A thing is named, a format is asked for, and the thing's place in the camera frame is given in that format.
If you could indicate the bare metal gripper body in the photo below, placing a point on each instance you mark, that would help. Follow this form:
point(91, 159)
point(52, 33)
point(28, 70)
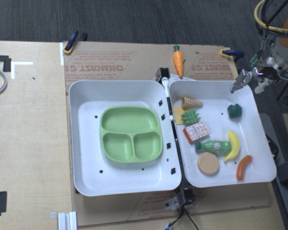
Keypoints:
point(279, 65)

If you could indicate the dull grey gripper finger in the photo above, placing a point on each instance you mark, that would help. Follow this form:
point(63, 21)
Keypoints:
point(244, 80)
point(237, 80)

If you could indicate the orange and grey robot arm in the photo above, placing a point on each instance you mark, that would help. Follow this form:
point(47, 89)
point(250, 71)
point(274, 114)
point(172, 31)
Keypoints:
point(286, 30)

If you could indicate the green broccoli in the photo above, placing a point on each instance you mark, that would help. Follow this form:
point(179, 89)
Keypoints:
point(234, 111)

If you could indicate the tan ice cream cone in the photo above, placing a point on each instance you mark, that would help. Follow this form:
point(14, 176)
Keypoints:
point(190, 102)

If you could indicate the white plastic tray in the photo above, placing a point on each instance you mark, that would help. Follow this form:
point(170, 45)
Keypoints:
point(91, 140)
point(252, 138)

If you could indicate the green pea pods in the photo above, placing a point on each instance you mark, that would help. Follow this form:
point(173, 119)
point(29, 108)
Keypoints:
point(190, 117)

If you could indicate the orange carrot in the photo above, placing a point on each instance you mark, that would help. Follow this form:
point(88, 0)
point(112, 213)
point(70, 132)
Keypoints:
point(178, 61)

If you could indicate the yellow banana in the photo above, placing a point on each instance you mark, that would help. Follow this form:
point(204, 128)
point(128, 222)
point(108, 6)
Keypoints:
point(235, 145)

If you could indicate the orange and white carton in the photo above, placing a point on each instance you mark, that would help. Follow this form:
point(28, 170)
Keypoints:
point(196, 132)

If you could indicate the yellow cheese slice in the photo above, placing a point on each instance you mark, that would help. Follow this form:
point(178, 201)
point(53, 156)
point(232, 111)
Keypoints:
point(177, 114)

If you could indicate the green bottle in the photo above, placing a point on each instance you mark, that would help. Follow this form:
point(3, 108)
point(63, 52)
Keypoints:
point(216, 147)

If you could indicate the thin black and white rod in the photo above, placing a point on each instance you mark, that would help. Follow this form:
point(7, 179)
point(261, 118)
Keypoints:
point(174, 128)

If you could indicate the orange sausage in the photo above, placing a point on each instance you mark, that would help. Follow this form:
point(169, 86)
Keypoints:
point(243, 168)

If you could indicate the tan round biscuit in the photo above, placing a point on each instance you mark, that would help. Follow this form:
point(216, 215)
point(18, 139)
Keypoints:
point(208, 164)

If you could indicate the brown cardboard board red print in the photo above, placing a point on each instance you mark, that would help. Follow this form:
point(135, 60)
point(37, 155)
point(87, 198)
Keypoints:
point(134, 63)

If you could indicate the green divided plate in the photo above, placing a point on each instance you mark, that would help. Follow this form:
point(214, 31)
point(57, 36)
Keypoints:
point(129, 118)

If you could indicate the black cylinder on white bracket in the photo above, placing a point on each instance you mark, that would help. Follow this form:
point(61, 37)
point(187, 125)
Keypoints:
point(261, 85)

